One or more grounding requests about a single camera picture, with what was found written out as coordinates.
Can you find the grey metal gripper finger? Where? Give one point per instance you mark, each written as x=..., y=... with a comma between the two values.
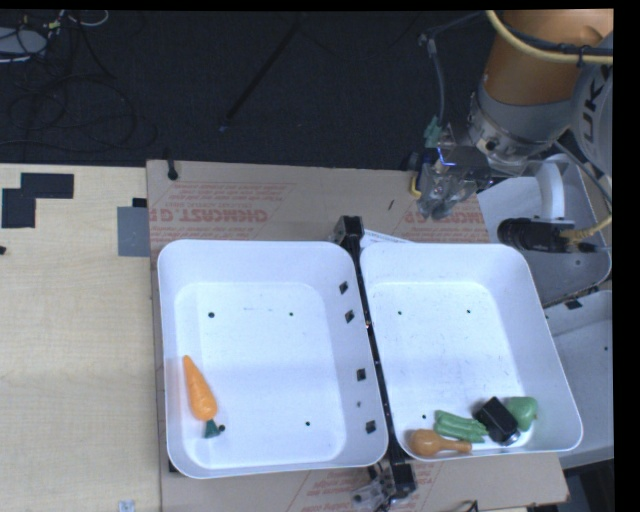
x=429, y=202
x=455, y=200

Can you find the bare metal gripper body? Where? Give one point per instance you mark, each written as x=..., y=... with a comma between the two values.
x=465, y=167

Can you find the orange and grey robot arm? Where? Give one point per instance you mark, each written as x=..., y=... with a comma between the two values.
x=530, y=70

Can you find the brown cardboard board red print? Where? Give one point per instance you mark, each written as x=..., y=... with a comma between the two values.
x=310, y=200

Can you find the white plastic tray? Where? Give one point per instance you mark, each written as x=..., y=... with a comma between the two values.
x=450, y=345
x=270, y=370

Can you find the green pepper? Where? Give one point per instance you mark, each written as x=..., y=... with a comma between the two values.
x=524, y=410

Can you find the black box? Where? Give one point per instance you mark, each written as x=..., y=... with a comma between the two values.
x=496, y=419

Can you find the green bean pods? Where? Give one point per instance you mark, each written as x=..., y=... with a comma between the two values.
x=457, y=426

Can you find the orange drumstick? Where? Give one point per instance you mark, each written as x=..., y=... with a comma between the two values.
x=429, y=443

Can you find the orange carrot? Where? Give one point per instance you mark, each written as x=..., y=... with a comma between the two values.
x=200, y=392

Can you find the black cylinder on white bracket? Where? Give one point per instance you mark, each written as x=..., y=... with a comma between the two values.
x=535, y=235

